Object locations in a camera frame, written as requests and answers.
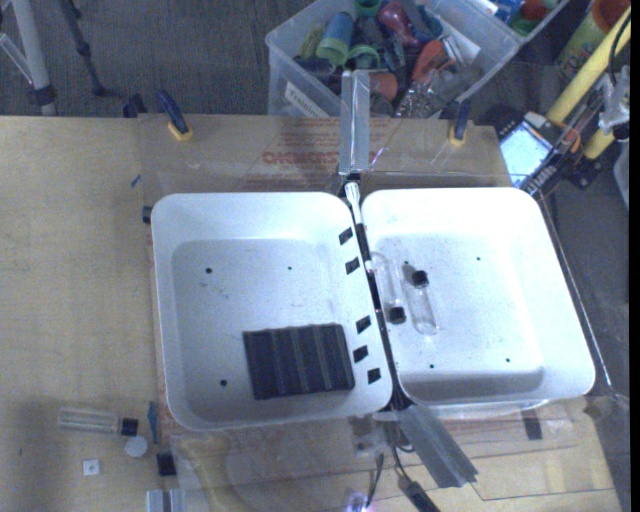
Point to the clear plastic bottle black cap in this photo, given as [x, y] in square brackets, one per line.
[423, 310]
[386, 280]
[90, 419]

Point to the white plastic tray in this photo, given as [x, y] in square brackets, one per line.
[250, 290]
[490, 310]

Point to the black ribbed rectangular block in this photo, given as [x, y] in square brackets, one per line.
[298, 361]

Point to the brown cardboard board red print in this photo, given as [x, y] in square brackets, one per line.
[235, 155]

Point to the clear plastic storage bin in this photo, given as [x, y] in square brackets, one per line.
[300, 95]

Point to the white round cap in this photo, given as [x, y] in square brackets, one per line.
[136, 446]

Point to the small white square piece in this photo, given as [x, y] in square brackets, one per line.
[91, 466]

